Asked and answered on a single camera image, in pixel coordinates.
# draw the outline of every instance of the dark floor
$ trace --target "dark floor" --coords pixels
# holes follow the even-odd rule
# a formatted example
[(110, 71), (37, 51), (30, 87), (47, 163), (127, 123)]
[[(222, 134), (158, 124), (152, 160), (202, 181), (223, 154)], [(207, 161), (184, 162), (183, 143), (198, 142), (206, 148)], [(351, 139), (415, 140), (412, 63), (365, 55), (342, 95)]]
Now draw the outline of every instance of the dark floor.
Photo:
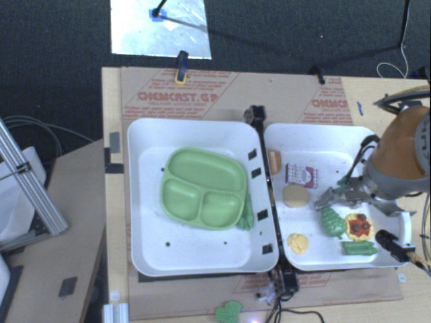
[[(213, 59), (194, 69), (377, 77), (398, 47), (405, 0), (205, 0)], [(411, 0), (405, 35), (410, 73), (430, 66), (431, 0)], [(110, 52), (110, 0), (0, 0), (0, 117), (27, 115), (102, 137), (101, 68), (173, 67), (174, 60)], [(385, 77), (399, 77), (390, 67)], [(67, 153), (86, 144), (56, 131)], [(49, 165), (51, 136), (17, 127), (22, 147)]]

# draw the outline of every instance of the white tray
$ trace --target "white tray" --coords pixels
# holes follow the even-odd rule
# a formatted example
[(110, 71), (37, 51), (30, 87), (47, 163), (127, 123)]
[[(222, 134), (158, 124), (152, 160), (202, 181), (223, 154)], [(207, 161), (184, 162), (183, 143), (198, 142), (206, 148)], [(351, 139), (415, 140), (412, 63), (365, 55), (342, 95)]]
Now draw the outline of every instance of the white tray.
[[(324, 271), (348, 268), (396, 267), (404, 265), (396, 261), (386, 250), (370, 240), (378, 249), (373, 256), (343, 255), (341, 240), (329, 237), (321, 227), (321, 214), (313, 203), (327, 190), (336, 187), (337, 181), (350, 169), (362, 140), (374, 134), (362, 127), (321, 126), (312, 124), (272, 124), (265, 131), (265, 144), (268, 150), (281, 152), (281, 171), (271, 176), (273, 192), (279, 217), (281, 236), (286, 257), (293, 266), (304, 271)], [(282, 190), (285, 183), (285, 166), (296, 163), (317, 169), (317, 187), (307, 189), (310, 199), (306, 206), (289, 208), (284, 205)], [(359, 164), (352, 176), (362, 173)], [(374, 233), (385, 229), (404, 243), (411, 238), (410, 215), (403, 212), (397, 217), (387, 217), (378, 209), (366, 203), (359, 209), (333, 205), (333, 209), (344, 218), (350, 213), (363, 213), (370, 218)], [(290, 234), (304, 234), (308, 238), (308, 250), (297, 255), (287, 244)], [(348, 241), (346, 234), (343, 240)]]
[[(261, 146), (256, 131), (242, 122), (143, 118), (128, 130), (131, 194), (131, 255), (137, 270), (151, 277), (256, 273), (278, 261), (277, 239)], [(196, 147), (238, 161), (247, 173), (255, 224), (211, 231), (177, 222), (160, 204), (162, 168), (181, 147)], [(249, 153), (256, 156), (249, 160)], [(253, 170), (261, 174), (252, 179)], [(259, 212), (267, 217), (258, 220)]]

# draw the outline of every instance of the round beige toy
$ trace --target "round beige toy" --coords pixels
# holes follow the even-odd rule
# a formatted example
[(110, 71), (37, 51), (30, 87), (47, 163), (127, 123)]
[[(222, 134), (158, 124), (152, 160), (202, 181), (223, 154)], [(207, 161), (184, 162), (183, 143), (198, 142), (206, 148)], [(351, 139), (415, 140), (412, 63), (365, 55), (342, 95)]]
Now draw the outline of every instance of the round beige toy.
[(292, 208), (303, 207), (309, 198), (308, 191), (298, 184), (289, 184), (283, 189), (283, 202)]
[(308, 249), (308, 239), (303, 234), (291, 234), (288, 238), (288, 246), (297, 255), (302, 255)]

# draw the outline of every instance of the green plate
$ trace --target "green plate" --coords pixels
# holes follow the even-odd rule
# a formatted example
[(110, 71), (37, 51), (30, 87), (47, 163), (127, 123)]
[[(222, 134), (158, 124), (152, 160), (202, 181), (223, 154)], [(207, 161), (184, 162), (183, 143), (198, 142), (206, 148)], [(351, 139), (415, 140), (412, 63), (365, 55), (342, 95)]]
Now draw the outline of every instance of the green plate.
[(241, 218), (246, 190), (246, 173), (237, 161), (183, 147), (165, 165), (160, 199), (163, 210), (175, 220), (228, 229)]

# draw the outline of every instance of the green toy vegetable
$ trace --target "green toy vegetable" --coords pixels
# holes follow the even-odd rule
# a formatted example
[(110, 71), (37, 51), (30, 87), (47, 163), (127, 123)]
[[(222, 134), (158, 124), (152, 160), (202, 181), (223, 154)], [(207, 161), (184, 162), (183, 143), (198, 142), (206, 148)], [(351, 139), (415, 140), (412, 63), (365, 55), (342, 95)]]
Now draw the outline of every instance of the green toy vegetable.
[(331, 207), (324, 207), (321, 210), (322, 213), (322, 225), (326, 234), (331, 237), (338, 237), (341, 239), (341, 235), (345, 232), (345, 223)]
[(364, 240), (363, 242), (342, 242), (344, 251), (347, 255), (370, 256), (378, 252), (373, 246), (374, 243)]

